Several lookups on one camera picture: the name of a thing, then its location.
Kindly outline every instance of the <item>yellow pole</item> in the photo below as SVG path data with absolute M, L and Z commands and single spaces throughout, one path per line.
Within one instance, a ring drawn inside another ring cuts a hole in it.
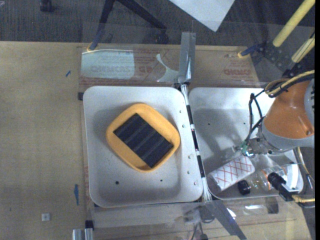
M 315 47 L 316 34 L 309 38 L 291 57 L 294 63 L 299 63 Z
M 275 47 L 280 47 L 299 22 L 306 16 L 309 10 L 315 5 L 316 0 L 304 0 L 299 8 L 295 11 L 289 21 L 285 24 L 280 33 L 273 40 Z

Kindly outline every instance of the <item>yellow cable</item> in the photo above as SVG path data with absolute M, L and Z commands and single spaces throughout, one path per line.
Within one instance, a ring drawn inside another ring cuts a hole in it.
M 284 83 L 288 80 L 289 80 L 289 78 L 281 78 L 281 79 L 274 80 L 274 81 L 268 83 L 268 85 L 264 89 L 267 92 L 271 89 L 271 87 L 275 86 L 276 84 Z
M 310 70 L 301 74 L 298 74 L 297 76 L 290 78 L 289 80 L 287 80 L 286 82 L 284 82 L 282 85 L 280 85 L 278 88 L 274 89 L 274 90 L 268 90 L 268 88 L 270 88 L 270 85 L 274 85 L 274 83 L 280 83 L 279 80 L 273 81 L 271 83 L 269 83 L 267 85 L 267 87 L 265 88 L 265 93 L 268 95 L 274 95 L 277 94 L 278 92 L 281 91 L 281 89 L 284 89 L 286 86 L 290 85 L 291 83 L 295 82 L 296 80 L 312 75 L 315 73 L 315 70 Z
M 312 49 L 316 44 L 316 34 L 309 38 L 305 43 L 295 52 L 291 57 L 291 60 L 294 63 L 299 63 Z
M 310 202 L 315 202 L 316 201 L 315 198 L 302 198 L 302 197 L 300 197 L 300 196 L 298 196 L 296 194 L 293 194 L 292 198 L 296 203 L 310 203 Z

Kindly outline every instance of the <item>wire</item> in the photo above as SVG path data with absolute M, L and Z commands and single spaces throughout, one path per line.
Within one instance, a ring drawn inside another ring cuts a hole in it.
M 302 203 L 302 204 L 311 203 L 311 202 L 315 202 L 316 201 L 315 198 L 303 198 L 303 197 L 301 197 L 301 196 L 299 196 L 297 194 L 293 194 L 292 198 L 296 203 Z
M 247 135 L 247 137 L 245 138 L 245 144 L 248 145 L 249 143 L 249 140 L 250 140 L 250 137 L 252 135 L 252 133 L 254 132 L 254 130 L 261 124 L 262 120 L 263 120 L 263 115 L 262 115 L 262 111 L 261 111 L 261 108 L 259 106 L 259 103 L 257 101 L 257 97 L 260 95 L 260 94 L 263 94 L 265 92 L 265 90 L 262 90 L 260 91 L 257 95 L 255 95 L 254 93 L 251 93 L 250 94 L 250 100 L 249 100 L 249 124 L 250 124 L 250 127 L 249 127 L 249 133 Z M 254 114 L 252 112 L 252 102 L 255 102 L 255 105 L 259 111 L 259 115 L 260 115 L 260 119 L 259 121 L 253 126 L 253 121 L 254 121 Z
M 298 146 L 296 148 L 296 151 L 297 151 L 297 154 L 298 154 L 298 159 L 300 160 L 300 164 L 303 166 L 304 170 L 305 170 L 305 174 L 306 174 L 306 177 L 308 179 L 308 182 L 309 182 L 309 185 L 310 185 L 310 188 L 313 190 L 313 185 L 312 183 L 310 182 L 310 180 L 313 181 L 313 183 L 316 183 L 315 182 L 315 179 L 310 175 L 310 172 L 308 171 L 307 167 L 306 167 L 306 164 L 305 164 L 305 161 L 304 161 L 304 158 L 302 156 L 302 152 L 301 152 L 301 149 L 300 147 Z
M 195 235 L 196 235 L 196 232 L 197 232 L 197 227 L 198 227 L 198 224 L 196 224 L 196 225 L 194 226 L 193 234 L 192 234 L 190 240 L 193 240 L 193 239 L 194 239 L 194 237 L 195 237 Z
M 203 231 L 203 229 L 202 229 L 201 222 L 199 222 L 199 228 L 200 228 L 200 230 L 201 230 L 201 234 L 203 234 L 203 233 L 204 233 L 204 231 Z
M 314 77 L 315 77 L 315 70 L 310 70 L 310 71 L 301 73 L 301 74 L 299 74 L 293 78 L 290 78 L 290 79 L 287 79 L 287 78 L 278 79 L 276 81 L 272 81 L 271 83 L 269 83 L 265 87 L 265 93 L 269 97 L 275 98 L 276 96 L 280 95 L 281 93 L 287 91 L 287 89 L 289 87 L 291 87 L 292 85 L 310 80 Z
M 316 40 L 316 32 L 314 31 L 311 37 L 296 51 L 296 53 L 292 56 L 292 61 L 299 63 L 306 54 L 311 51 L 311 49 L 315 45 L 315 40 Z
M 260 108 L 259 103 L 256 98 L 254 98 L 254 102 L 255 102 L 256 107 L 258 108 L 260 119 L 261 119 L 263 116 L 262 116 L 261 108 Z

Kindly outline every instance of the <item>clear plastic panel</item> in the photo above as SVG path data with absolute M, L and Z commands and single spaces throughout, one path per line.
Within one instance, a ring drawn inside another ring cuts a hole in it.
M 165 31 L 105 24 L 99 45 L 87 51 L 98 26 L 91 22 L 83 24 L 80 91 L 94 85 L 172 85 L 179 70 L 182 32 L 196 34 L 190 88 L 264 87 L 292 69 L 293 54 L 315 31 L 314 27 L 298 26 L 280 47 L 274 47 L 272 41 L 282 25 L 222 22 L 214 32 L 196 22 L 190 23 L 190 29 Z M 259 51 L 261 46 L 275 56 Z M 247 48 L 254 52 L 239 57 Z M 169 77 L 163 78 L 166 72 Z
M 206 234 L 208 239 L 239 239 L 237 232 L 228 231 L 230 228 L 224 224 L 214 202 L 119 209 L 95 207 L 92 210 L 94 236 L 106 240 L 201 240 L 200 236 Z M 231 200 L 223 204 L 229 213 L 225 214 L 229 223 L 236 222 L 247 239 L 311 239 L 302 221 L 301 208 L 280 197 Z

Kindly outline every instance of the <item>white tray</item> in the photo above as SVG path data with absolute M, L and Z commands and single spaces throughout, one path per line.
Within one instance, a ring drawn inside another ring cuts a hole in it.
M 181 144 L 161 167 L 142 173 L 108 146 L 106 129 L 124 110 L 145 103 L 179 131 Z M 83 96 L 89 191 L 100 207 L 192 202 L 203 192 L 183 95 L 170 87 L 94 86 Z
M 226 164 L 234 154 L 232 146 L 239 146 L 249 132 L 249 99 L 250 94 L 258 94 L 259 88 L 194 88 L 189 93 L 189 102 L 196 129 L 200 154 L 206 174 Z M 265 115 L 274 99 L 265 93 L 258 98 L 258 103 Z M 252 103 L 254 124 L 260 116 L 255 103 Z M 284 165 L 290 161 L 297 162 L 294 152 L 287 151 L 278 155 L 257 155 L 252 160 L 255 171 L 269 168 L 278 164 Z M 297 189 L 302 190 L 303 178 L 299 171 Z M 214 193 L 220 199 L 257 198 L 276 196 L 279 193 L 272 191 L 265 193 L 262 189 L 241 195 L 237 184 L 221 193 Z

